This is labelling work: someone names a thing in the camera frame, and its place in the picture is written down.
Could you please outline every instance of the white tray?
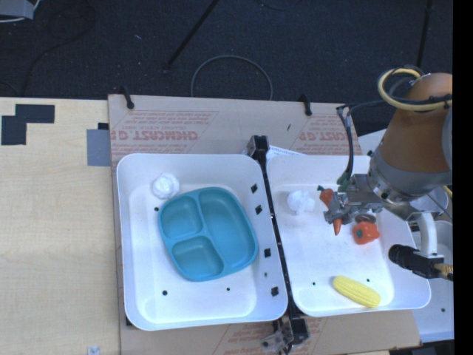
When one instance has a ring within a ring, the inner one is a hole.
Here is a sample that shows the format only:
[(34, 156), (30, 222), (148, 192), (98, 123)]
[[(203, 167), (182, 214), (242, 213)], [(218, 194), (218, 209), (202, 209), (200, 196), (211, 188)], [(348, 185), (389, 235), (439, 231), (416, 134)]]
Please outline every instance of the white tray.
[[(155, 208), (165, 201), (152, 193), (153, 181), (164, 172), (177, 177), (181, 193), (217, 186), (235, 195), (258, 242), (251, 265), (205, 282), (188, 281), (177, 272), (157, 227)], [(245, 155), (131, 154), (118, 164), (117, 180), (123, 293), (134, 326), (153, 331), (271, 321), (284, 314), (285, 280), (256, 161)]]
[[(367, 173), (369, 157), (356, 156), (353, 173)], [(358, 245), (351, 228), (343, 225), (335, 236), (324, 220), (327, 207), (320, 201), (318, 185), (337, 189), (336, 180), (347, 165), (340, 155), (276, 156), (267, 171), (276, 220), (281, 235), (295, 304), (314, 317), (422, 308), (430, 300), (428, 280), (392, 263), (389, 248), (399, 243), (416, 247), (406, 222), (384, 209), (377, 215), (381, 236)], [(316, 201), (313, 212), (295, 215), (287, 207), (287, 196), (306, 190)], [(351, 277), (381, 295), (376, 309), (365, 308), (332, 287), (336, 275)]]

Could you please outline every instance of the cardboard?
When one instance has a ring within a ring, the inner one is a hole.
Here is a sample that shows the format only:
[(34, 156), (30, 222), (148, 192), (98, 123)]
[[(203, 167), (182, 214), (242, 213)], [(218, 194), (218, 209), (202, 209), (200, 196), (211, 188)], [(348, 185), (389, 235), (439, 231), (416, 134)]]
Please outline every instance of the cardboard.
[[(109, 127), (117, 243), (118, 302), (122, 354), (267, 354), (260, 340), (273, 332), (271, 322), (210, 325), (141, 331), (126, 324), (116, 166), (133, 152), (234, 154), (245, 151), (253, 135), (270, 145), (309, 155), (348, 155), (347, 136), (336, 114), (338, 104), (304, 106), (287, 101), (109, 96)], [(361, 154), (353, 130), (355, 154)], [(411, 311), (375, 312), (337, 317), (305, 317), (310, 337), (291, 354), (346, 354), (419, 346)]]

